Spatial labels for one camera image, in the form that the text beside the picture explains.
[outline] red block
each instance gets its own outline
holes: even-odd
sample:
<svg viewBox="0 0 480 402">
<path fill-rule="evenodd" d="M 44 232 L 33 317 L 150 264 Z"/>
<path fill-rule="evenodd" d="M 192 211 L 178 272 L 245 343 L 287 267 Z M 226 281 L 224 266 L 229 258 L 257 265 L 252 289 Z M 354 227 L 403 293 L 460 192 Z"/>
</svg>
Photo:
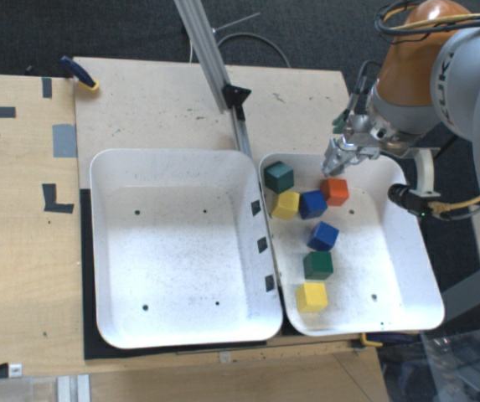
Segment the red block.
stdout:
<svg viewBox="0 0 480 402">
<path fill-rule="evenodd" d="M 349 198 L 348 182 L 343 178 L 326 178 L 320 190 L 327 205 L 342 205 Z"/>
</svg>

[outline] yellow cube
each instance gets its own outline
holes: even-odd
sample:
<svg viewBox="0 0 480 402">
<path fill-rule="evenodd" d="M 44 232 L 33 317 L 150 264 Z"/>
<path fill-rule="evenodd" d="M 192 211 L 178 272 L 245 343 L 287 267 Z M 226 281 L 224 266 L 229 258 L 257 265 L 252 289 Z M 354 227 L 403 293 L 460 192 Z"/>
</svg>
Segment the yellow cube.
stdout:
<svg viewBox="0 0 480 402">
<path fill-rule="evenodd" d="M 290 220 L 299 210 L 300 194 L 291 190 L 279 193 L 276 197 L 275 207 L 271 211 L 271 217 Z"/>
<path fill-rule="evenodd" d="M 296 289 L 299 312 L 320 312 L 328 305 L 327 292 L 323 283 L 303 283 Z"/>
</svg>

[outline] white tray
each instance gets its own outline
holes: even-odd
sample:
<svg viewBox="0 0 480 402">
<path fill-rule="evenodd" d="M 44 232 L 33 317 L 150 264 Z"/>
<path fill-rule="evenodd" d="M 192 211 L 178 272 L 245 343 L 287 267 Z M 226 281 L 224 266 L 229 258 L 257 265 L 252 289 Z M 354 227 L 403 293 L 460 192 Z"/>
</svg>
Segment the white tray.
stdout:
<svg viewBox="0 0 480 402">
<path fill-rule="evenodd" d="M 107 150 L 92 160 L 90 192 L 96 319 L 110 345 L 262 341 L 278 332 L 275 268 L 271 249 L 259 251 L 269 236 L 247 156 Z"/>
<path fill-rule="evenodd" d="M 264 184 L 264 168 L 282 161 L 292 167 L 296 192 L 319 189 L 323 156 L 274 154 L 260 163 L 266 210 L 276 196 Z M 350 166 L 349 199 L 329 206 L 320 218 L 268 217 L 286 314 L 310 336 L 353 332 L 426 330 L 437 327 L 444 305 L 431 269 L 416 217 L 388 200 L 393 183 L 404 183 L 396 162 L 380 157 Z M 319 313 L 300 313 L 295 290 L 305 282 L 303 257 L 308 238 L 320 221 L 339 229 L 331 249 L 334 273 L 325 281 L 329 306 Z"/>
</svg>

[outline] green block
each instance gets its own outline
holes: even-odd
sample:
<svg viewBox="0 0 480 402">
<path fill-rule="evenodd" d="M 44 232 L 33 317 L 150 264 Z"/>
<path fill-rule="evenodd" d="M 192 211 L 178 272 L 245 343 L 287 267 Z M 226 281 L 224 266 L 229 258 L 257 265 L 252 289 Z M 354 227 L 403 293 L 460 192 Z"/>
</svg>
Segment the green block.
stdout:
<svg viewBox="0 0 480 402">
<path fill-rule="evenodd" d="M 293 188 L 293 169 L 284 162 L 275 162 L 264 169 L 266 187 L 275 193 L 282 193 Z"/>
<path fill-rule="evenodd" d="M 303 258 L 303 269 L 307 280 L 326 280 L 333 269 L 333 257 L 328 251 L 311 251 Z"/>
</svg>

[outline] block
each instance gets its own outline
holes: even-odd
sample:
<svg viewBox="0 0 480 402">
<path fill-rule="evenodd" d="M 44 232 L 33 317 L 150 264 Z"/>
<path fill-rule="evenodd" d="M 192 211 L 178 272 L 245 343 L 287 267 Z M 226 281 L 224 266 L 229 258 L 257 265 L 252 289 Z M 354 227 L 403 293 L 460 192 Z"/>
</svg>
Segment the block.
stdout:
<svg viewBox="0 0 480 402">
<path fill-rule="evenodd" d="M 327 280 L 333 273 L 333 257 L 328 251 L 311 251 L 303 258 L 305 280 Z"/>
<path fill-rule="evenodd" d="M 299 312 L 320 312 L 329 304 L 323 283 L 303 283 L 296 289 L 296 301 Z"/>
<path fill-rule="evenodd" d="M 343 178 L 326 178 L 320 190 L 327 205 L 342 205 L 349 198 L 348 182 Z"/>
<path fill-rule="evenodd" d="M 283 193 L 293 188 L 293 169 L 284 162 L 275 162 L 264 169 L 264 183 L 275 193 Z"/>
<path fill-rule="evenodd" d="M 337 241 L 338 229 L 320 222 L 312 231 L 307 246 L 316 251 L 330 251 Z"/>
<path fill-rule="evenodd" d="M 319 218 L 328 206 L 320 190 L 305 192 L 299 198 L 299 214 L 302 219 Z"/>
<path fill-rule="evenodd" d="M 290 220 L 299 210 L 299 198 L 300 194 L 293 191 L 286 191 L 277 195 L 271 217 Z"/>
</svg>

